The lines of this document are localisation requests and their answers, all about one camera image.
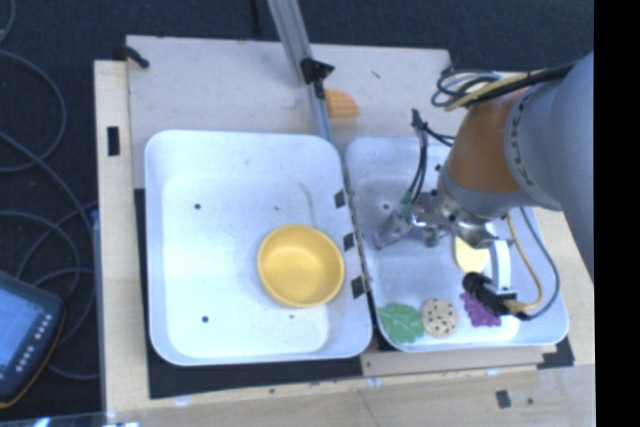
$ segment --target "white tray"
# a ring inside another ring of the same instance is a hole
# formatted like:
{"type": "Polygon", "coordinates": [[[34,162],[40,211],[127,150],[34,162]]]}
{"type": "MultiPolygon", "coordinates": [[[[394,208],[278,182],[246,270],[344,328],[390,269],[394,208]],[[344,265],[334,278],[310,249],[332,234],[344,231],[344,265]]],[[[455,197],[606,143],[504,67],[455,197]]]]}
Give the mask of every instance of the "white tray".
{"type": "MultiPolygon", "coordinates": [[[[447,154],[447,146],[430,139],[423,191],[436,187],[437,171],[434,168],[444,163],[447,154]]],[[[450,238],[429,248],[422,235],[415,231],[383,249],[375,246],[373,234],[411,183],[418,155],[416,137],[364,137],[351,143],[345,154],[376,310],[390,303],[407,304],[419,310],[425,300],[436,298],[452,303],[458,313],[458,327],[453,335],[435,338],[425,333],[414,343],[395,343],[379,322],[389,343],[402,351],[425,352],[503,345],[551,345],[562,340],[568,330],[568,316],[561,296],[538,319],[521,322],[512,316],[502,316],[500,326],[472,326],[460,298],[464,292],[464,272],[455,264],[450,238]]],[[[546,300],[554,288],[553,273],[519,212],[514,211],[512,215],[521,242],[541,277],[546,300]]],[[[509,238],[506,222],[498,221],[493,227],[498,236],[509,238]]],[[[522,300],[535,299],[536,289],[526,267],[515,249],[510,252],[512,288],[519,292],[518,297],[522,300]]]]}
{"type": "Polygon", "coordinates": [[[273,229],[314,226],[344,249],[354,232],[340,157],[308,135],[169,130],[145,150],[150,333],[176,365],[345,358],[371,334],[354,244],[329,304],[276,304],[260,283],[256,255],[273,229]]]}

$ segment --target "yellow cable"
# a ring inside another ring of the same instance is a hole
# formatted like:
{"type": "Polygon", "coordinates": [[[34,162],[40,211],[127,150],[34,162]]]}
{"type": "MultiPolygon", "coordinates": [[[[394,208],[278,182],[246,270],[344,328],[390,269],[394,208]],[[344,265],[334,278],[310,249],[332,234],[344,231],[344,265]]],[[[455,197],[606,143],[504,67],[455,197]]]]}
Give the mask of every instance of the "yellow cable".
{"type": "Polygon", "coordinates": [[[497,80],[495,82],[490,82],[489,84],[487,84],[486,86],[482,86],[479,89],[476,89],[470,93],[467,93],[466,95],[458,98],[455,102],[450,103],[449,105],[447,105],[444,110],[446,112],[452,111],[453,109],[457,109],[458,107],[462,107],[463,105],[467,105],[469,102],[472,102],[473,100],[479,98],[480,96],[486,94],[486,93],[490,93],[491,91],[495,91],[496,89],[500,89],[503,86],[509,85],[513,82],[516,82],[518,80],[522,80],[524,78],[527,78],[527,76],[533,76],[536,73],[539,73],[541,71],[544,70],[536,70],[536,71],[532,71],[532,72],[524,72],[524,73],[518,73],[516,75],[512,75],[510,77],[507,77],[506,79],[500,79],[497,80]]]}
{"type": "Polygon", "coordinates": [[[529,258],[527,257],[527,254],[524,248],[522,247],[522,244],[520,244],[520,239],[518,238],[518,234],[516,233],[515,227],[513,226],[513,219],[511,218],[510,213],[507,214],[507,223],[509,224],[509,231],[511,232],[511,236],[513,237],[513,241],[515,242],[516,249],[518,250],[518,253],[520,253],[520,257],[522,258],[522,261],[527,266],[527,269],[529,270],[529,273],[531,274],[531,277],[533,278],[533,281],[536,284],[536,289],[538,290],[538,298],[532,303],[522,303],[514,299],[507,299],[504,302],[505,306],[509,308],[511,313],[521,313],[526,310],[532,310],[537,306],[539,306],[540,303],[542,302],[542,298],[544,297],[544,292],[542,289],[542,283],[540,282],[540,278],[538,278],[536,271],[531,265],[531,262],[529,261],[529,258]]]}

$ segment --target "cable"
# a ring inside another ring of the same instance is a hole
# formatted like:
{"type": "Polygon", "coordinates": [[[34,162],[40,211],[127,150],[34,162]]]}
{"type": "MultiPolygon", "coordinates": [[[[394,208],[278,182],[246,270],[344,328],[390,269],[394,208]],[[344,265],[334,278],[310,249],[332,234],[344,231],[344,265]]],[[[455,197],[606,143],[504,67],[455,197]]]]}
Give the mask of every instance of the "cable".
{"type": "Polygon", "coordinates": [[[13,27],[13,23],[16,20],[16,1],[9,0],[9,18],[7,19],[7,23],[3,29],[0,29],[0,44],[6,39],[6,37],[11,32],[11,28],[13,27]]]}
{"type": "Polygon", "coordinates": [[[420,191],[422,190],[422,186],[424,185],[424,178],[427,174],[427,158],[428,158],[428,139],[427,133],[420,129],[418,131],[420,138],[420,164],[419,164],[419,178],[415,185],[415,190],[411,197],[411,204],[415,205],[416,201],[418,201],[418,197],[420,196],[420,191]]]}
{"type": "Polygon", "coordinates": [[[558,298],[558,295],[560,294],[560,275],[558,273],[558,269],[555,265],[555,263],[553,262],[553,258],[551,258],[551,255],[549,254],[549,251],[547,250],[544,242],[542,241],[542,239],[540,238],[540,236],[538,235],[536,229],[533,226],[533,223],[531,222],[531,219],[529,218],[526,210],[523,207],[519,208],[520,213],[522,215],[522,218],[524,219],[527,228],[529,228],[529,231],[531,232],[531,235],[533,236],[534,240],[536,241],[536,243],[538,244],[538,247],[540,248],[540,250],[542,251],[544,257],[546,258],[547,262],[549,263],[553,276],[554,276],[554,289],[553,289],[553,293],[551,294],[551,297],[549,298],[549,300],[547,301],[547,303],[537,312],[532,313],[532,314],[528,314],[525,313],[527,310],[531,310],[534,309],[535,307],[539,306],[539,304],[542,302],[542,297],[543,297],[543,291],[542,291],[542,284],[540,283],[540,279],[538,278],[537,274],[535,273],[535,271],[533,270],[533,267],[531,265],[531,262],[529,261],[529,259],[526,257],[526,253],[524,252],[524,249],[522,248],[520,241],[518,240],[518,236],[516,234],[515,228],[512,224],[512,218],[511,215],[508,214],[507,215],[507,221],[509,222],[509,230],[511,231],[511,235],[515,241],[516,244],[516,248],[518,249],[518,252],[520,253],[525,265],[527,266],[527,269],[529,270],[529,272],[531,273],[535,283],[536,283],[536,288],[538,290],[538,298],[536,301],[534,301],[533,303],[529,303],[529,304],[523,304],[519,301],[514,301],[514,300],[506,300],[505,301],[505,306],[507,306],[509,308],[509,310],[511,311],[511,313],[515,314],[517,317],[523,319],[523,320],[533,320],[535,318],[540,317],[541,315],[543,315],[544,313],[546,313],[549,308],[551,308],[551,306],[555,303],[556,299],[558,298]]]}
{"type": "MultiPolygon", "coordinates": [[[[0,43],[4,42],[9,35],[13,24],[16,19],[16,2],[15,0],[8,0],[9,2],[9,17],[4,26],[0,30],[0,43]]],[[[43,283],[51,281],[53,279],[59,278],[61,276],[72,275],[72,282],[69,287],[69,290],[64,295],[63,299],[65,303],[69,303],[72,296],[76,293],[80,275],[83,273],[93,273],[91,269],[87,269],[81,266],[80,262],[80,253],[78,248],[76,247],[75,242],[71,239],[71,237],[61,228],[61,225],[68,222],[69,220],[79,217],[84,230],[86,232],[88,240],[91,242],[93,247],[93,232],[92,225],[87,215],[87,210],[93,208],[96,203],[92,202],[89,205],[82,205],[76,195],[73,193],[69,185],[62,179],[62,177],[56,173],[46,162],[45,160],[58,148],[64,133],[66,131],[67,126],[67,109],[64,98],[60,92],[60,89],[56,85],[56,83],[37,65],[28,61],[27,59],[20,57],[12,52],[8,52],[6,50],[0,50],[0,60],[8,61],[10,64],[14,66],[20,66],[26,68],[28,71],[34,73],[42,82],[44,82],[47,87],[53,92],[57,103],[59,105],[60,111],[60,119],[58,123],[58,128],[53,138],[53,142],[46,147],[44,151],[36,154],[31,151],[22,143],[15,140],[13,137],[8,134],[0,131],[0,141],[7,144],[10,148],[20,153],[23,157],[26,157],[27,162],[24,164],[12,165],[12,166],[0,166],[0,176],[3,174],[12,174],[20,171],[24,171],[30,168],[37,168],[41,171],[44,171],[62,190],[64,195],[73,205],[74,210],[66,215],[64,215],[57,222],[49,221],[44,217],[38,216],[36,214],[31,214],[27,212],[18,212],[18,211],[0,211],[0,218],[14,218],[20,219],[29,222],[35,222],[39,225],[44,226],[47,230],[31,245],[26,254],[23,256],[19,269],[17,271],[17,278],[20,279],[24,274],[24,271],[30,261],[32,260],[33,255],[37,251],[37,249],[50,237],[52,234],[57,234],[61,240],[63,240],[66,245],[71,249],[73,256],[73,265],[71,267],[65,267],[62,269],[58,269],[53,271],[45,276],[41,276],[37,278],[37,280],[32,281],[33,286],[40,286],[43,283]]],[[[75,322],[69,327],[65,333],[65,335],[58,341],[57,347],[60,347],[73,339],[73,337],[77,334],[83,324],[86,322],[89,314],[91,313],[93,307],[95,305],[95,288],[91,287],[91,297],[84,304],[82,312],[75,319],[75,322]]],[[[55,365],[49,365],[49,368],[66,378],[71,379],[96,379],[99,378],[100,375],[98,373],[75,373],[63,370],[55,365]]]]}
{"type": "Polygon", "coordinates": [[[437,141],[440,141],[445,146],[452,146],[453,145],[453,141],[455,140],[455,136],[453,136],[453,135],[444,135],[444,134],[440,134],[438,132],[435,132],[434,130],[429,128],[429,124],[428,123],[425,123],[422,128],[424,129],[425,132],[427,132],[427,134],[429,134],[431,137],[433,137],[437,141]]]}
{"type": "Polygon", "coordinates": [[[527,215],[526,210],[523,207],[520,207],[520,213],[522,214],[524,222],[527,224],[527,227],[529,228],[529,231],[533,235],[533,238],[535,239],[536,243],[538,244],[538,247],[542,251],[542,254],[547,259],[547,262],[549,263],[549,265],[551,267],[551,270],[553,272],[553,276],[555,278],[555,284],[554,284],[554,288],[553,288],[553,293],[551,294],[551,298],[549,299],[549,301],[547,301],[547,304],[545,304],[545,306],[543,306],[537,312],[535,312],[533,314],[529,314],[529,315],[526,316],[528,320],[532,320],[532,319],[540,317],[541,315],[546,313],[549,310],[549,308],[551,308],[551,306],[555,303],[556,299],[558,298],[558,295],[560,294],[560,273],[558,272],[558,268],[556,267],[556,264],[554,263],[553,258],[551,258],[551,255],[549,254],[549,251],[547,250],[544,242],[542,241],[542,239],[538,235],[538,232],[534,228],[533,223],[531,222],[531,219],[529,218],[529,216],[527,215]]]}
{"type": "Polygon", "coordinates": [[[563,78],[576,62],[517,73],[509,77],[504,77],[495,71],[478,69],[447,70],[442,73],[436,83],[437,91],[431,98],[431,104],[451,111],[458,107],[491,100],[518,89],[563,78]],[[449,99],[439,100],[441,95],[446,95],[449,99]]]}
{"type": "Polygon", "coordinates": [[[535,269],[533,268],[533,266],[531,265],[531,262],[529,261],[529,257],[527,256],[526,251],[524,250],[524,248],[522,247],[522,244],[520,243],[520,238],[518,237],[518,233],[516,232],[516,229],[513,225],[513,218],[511,217],[511,213],[507,214],[507,224],[509,225],[509,231],[511,232],[511,237],[513,238],[516,249],[520,254],[520,258],[522,258],[522,261],[527,267],[529,274],[531,274],[531,277],[533,278],[533,281],[536,285],[536,290],[538,291],[538,297],[532,303],[522,303],[520,301],[516,301],[512,299],[505,301],[505,306],[509,308],[511,313],[517,314],[527,310],[532,310],[537,306],[539,306],[544,297],[544,290],[542,288],[542,283],[540,282],[540,278],[536,274],[535,269]]]}

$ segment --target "black clamp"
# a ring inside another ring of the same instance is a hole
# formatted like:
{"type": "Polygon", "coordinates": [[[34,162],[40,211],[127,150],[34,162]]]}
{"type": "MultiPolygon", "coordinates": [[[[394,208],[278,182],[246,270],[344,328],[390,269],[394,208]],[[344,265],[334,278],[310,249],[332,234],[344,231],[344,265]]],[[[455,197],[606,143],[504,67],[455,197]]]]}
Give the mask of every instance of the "black clamp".
{"type": "Polygon", "coordinates": [[[313,83],[313,89],[315,91],[316,98],[324,100],[324,86],[322,81],[326,79],[333,70],[335,70],[335,66],[331,66],[330,64],[321,63],[319,61],[314,61],[313,59],[307,57],[303,59],[300,63],[300,67],[302,68],[302,75],[304,76],[304,81],[307,84],[313,83]]]}
{"type": "Polygon", "coordinates": [[[496,292],[490,285],[492,281],[478,272],[466,274],[462,280],[462,286],[471,297],[482,303],[484,309],[492,315],[510,315],[511,311],[505,305],[508,299],[515,300],[515,292],[496,292]]]}
{"type": "Polygon", "coordinates": [[[115,47],[113,49],[113,58],[117,61],[126,61],[127,59],[131,59],[138,63],[138,66],[141,68],[149,67],[149,61],[142,57],[136,49],[131,48],[128,45],[118,45],[115,47]]]}

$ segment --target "black floor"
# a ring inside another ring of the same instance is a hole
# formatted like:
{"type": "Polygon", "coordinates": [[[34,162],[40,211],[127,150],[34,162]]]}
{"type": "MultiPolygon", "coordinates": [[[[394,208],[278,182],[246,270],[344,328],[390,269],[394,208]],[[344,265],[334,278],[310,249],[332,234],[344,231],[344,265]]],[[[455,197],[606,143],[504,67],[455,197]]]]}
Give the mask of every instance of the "black floor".
{"type": "MultiPolygon", "coordinates": [[[[448,49],[458,66],[537,69],[582,57],[594,47],[594,0],[300,0],[314,43],[448,49]]],[[[68,117],[46,168],[23,167],[28,153],[0,139],[0,270],[35,281],[76,265],[73,250],[54,234],[21,262],[44,233],[42,221],[58,221],[97,199],[92,63],[111,59],[127,34],[203,38],[253,37],[249,0],[15,0],[15,23],[0,32],[0,134],[36,156],[56,142],[62,110],[53,89],[7,53],[40,67],[57,84],[68,117]],[[73,192],[49,172],[55,171],[73,192]]],[[[264,0],[259,37],[276,39],[264,0]]],[[[0,31],[10,19],[0,0],[0,31]]],[[[82,217],[62,227],[83,268],[93,266],[91,238],[82,217]]],[[[66,294],[71,275],[47,286],[66,294]]],[[[91,305],[92,275],[81,274],[70,296],[70,321],[82,320],[91,305]]],[[[0,421],[90,412],[101,409],[95,312],[53,359],[31,391],[0,421]]]]}

